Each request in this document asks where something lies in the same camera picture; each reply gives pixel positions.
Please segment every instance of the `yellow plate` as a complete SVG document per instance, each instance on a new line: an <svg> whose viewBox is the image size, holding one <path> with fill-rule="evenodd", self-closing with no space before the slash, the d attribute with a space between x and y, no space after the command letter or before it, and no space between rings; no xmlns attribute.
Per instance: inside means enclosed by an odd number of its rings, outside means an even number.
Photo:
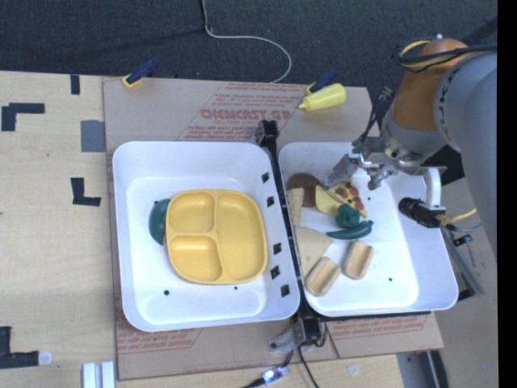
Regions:
<svg viewBox="0 0 517 388"><path fill-rule="evenodd" d="M191 190L174 196L166 212L166 243L185 280L222 285L251 281L267 265L262 214L246 194Z"/></svg>

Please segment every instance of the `tan cylinder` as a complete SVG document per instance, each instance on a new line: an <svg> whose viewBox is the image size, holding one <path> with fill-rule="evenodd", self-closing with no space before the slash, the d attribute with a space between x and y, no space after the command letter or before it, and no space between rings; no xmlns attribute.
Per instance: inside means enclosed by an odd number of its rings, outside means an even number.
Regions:
<svg viewBox="0 0 517 388"><path fill-rule="evenodd" d="M418 55L425 56L466 47L466 44L458 40L443 38L426 44ZM445 72L461 58L463 57L431 66L422 72L406 72L390 111L393 120L408 129L436 129L433 118L436 88Z"/></svg>

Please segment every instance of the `cardboard sheet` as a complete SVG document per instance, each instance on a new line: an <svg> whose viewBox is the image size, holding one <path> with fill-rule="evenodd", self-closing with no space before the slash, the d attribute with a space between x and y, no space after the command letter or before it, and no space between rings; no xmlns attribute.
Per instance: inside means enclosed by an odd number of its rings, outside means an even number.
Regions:
<svg viewBox="0 0 517 388"><path fill-rule="evenodd" d="M288 329L289 320L155 333L138 331L127 322L120 302L111 157L128 141L246 142L261 120L277 121L279 150L294 141L353 141L365 130L371 108L366 89L348 87L344 104L318 112L297 108L304 91L304 85L153 78L128 90L119 78L104 80L119 379L283 362L282 354L270 353L268 340ZM330 339L322 348L308 350L307 361L443 346L433 314L329 322L328 328Z"/></svg>

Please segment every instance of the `black fabric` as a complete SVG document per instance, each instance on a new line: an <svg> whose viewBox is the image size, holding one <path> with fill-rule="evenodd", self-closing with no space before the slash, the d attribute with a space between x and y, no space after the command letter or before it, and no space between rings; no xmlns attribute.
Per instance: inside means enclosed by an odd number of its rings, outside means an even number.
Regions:
<svg viewBox="0 0 517 388"><path fill-rule="evenodd" d="M289 51L286 83L335 70L371 94L395 90L397 45L436 33L497 39L498 0L205 1L214 33ZM270 82L288 65L267 43L208 36L200 0L0 0L0 42L0 70L121 76L157 57L155 77Z"/></svg>

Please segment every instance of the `yellow cylinder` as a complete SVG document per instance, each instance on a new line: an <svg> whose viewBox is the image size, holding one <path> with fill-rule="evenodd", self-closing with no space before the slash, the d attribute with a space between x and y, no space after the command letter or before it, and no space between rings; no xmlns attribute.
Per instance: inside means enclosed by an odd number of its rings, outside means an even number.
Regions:
<svg viewBox="0 0 517 388"><path fill-rule="evenodd" d="M333 83L305 96L298 108L305 109L306 112L319 111L341 105L345 100L347 92L344 86L341 83Z"/></svg>

